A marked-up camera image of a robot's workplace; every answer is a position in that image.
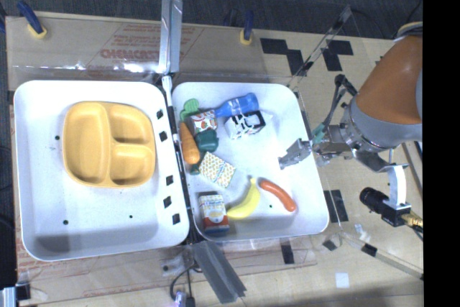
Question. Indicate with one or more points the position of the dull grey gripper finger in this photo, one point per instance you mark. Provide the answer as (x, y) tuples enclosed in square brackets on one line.
[(287, 160), (302, 147)]

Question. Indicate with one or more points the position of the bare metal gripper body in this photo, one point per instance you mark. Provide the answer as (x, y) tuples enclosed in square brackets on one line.
[(336, 144)]

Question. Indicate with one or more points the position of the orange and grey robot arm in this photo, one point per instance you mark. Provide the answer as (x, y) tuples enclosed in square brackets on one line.
[(388, 93)]

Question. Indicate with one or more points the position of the white plastic tray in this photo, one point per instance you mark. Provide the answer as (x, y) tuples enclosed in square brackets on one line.
[(54, 190), (258, 158)]

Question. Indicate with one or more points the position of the orange sausage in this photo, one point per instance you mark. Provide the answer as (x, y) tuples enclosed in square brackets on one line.
[(278, 195)]

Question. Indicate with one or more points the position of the black and white carton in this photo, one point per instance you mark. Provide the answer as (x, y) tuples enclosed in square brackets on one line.
[(244, 126)]

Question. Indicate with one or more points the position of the yellow banana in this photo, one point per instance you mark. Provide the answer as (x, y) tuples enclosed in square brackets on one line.
[(248, 206)]

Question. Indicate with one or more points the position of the yellow patterned packet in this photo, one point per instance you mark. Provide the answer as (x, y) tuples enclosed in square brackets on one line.
[(216, 169)]

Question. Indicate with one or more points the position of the blue bottle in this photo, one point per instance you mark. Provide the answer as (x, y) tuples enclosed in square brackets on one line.
[(237, 106)]

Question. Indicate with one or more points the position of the dark green toy pepper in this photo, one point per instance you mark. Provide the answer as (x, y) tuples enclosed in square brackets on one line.
[(207, 141)]

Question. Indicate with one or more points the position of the orange white and blue carton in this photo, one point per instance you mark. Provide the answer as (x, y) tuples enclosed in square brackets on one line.
[(213, 214)]

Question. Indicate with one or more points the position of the orange carrot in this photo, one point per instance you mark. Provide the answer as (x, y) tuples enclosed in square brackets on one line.
[(189, 147)]

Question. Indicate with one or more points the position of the light green toy vegetable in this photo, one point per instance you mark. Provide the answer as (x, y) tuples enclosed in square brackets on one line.
[(188, 107)]

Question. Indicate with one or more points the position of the thin black and white rod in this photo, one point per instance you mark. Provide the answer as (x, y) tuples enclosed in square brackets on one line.
[(172, 118)]

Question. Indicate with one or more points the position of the yellow divided plate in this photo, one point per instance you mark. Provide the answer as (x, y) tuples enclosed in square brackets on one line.
[(108, 144)]

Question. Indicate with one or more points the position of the brown cardboard board red print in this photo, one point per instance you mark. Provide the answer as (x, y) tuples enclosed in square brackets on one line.
[(90, 46)]

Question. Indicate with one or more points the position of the black cylinder on white bracket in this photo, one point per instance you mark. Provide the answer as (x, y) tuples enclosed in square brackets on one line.
[(388, 206)]

